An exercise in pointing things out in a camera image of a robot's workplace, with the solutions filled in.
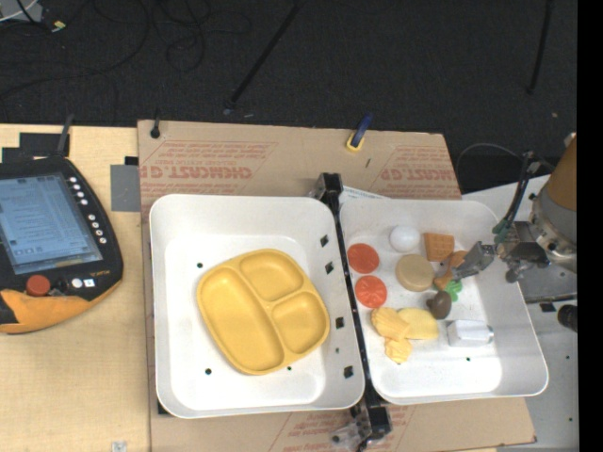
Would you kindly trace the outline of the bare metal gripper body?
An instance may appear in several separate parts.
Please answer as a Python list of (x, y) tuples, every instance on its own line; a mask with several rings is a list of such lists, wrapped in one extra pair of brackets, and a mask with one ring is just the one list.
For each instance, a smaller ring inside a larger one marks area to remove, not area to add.
[(494, 227), (494, 236), (497, 256), (508, 266), (508, 283), (518, 282), (525, 271), (534, 267), (554, 265), (577, 272), (577, 245), (546, 218), (502, 219)]

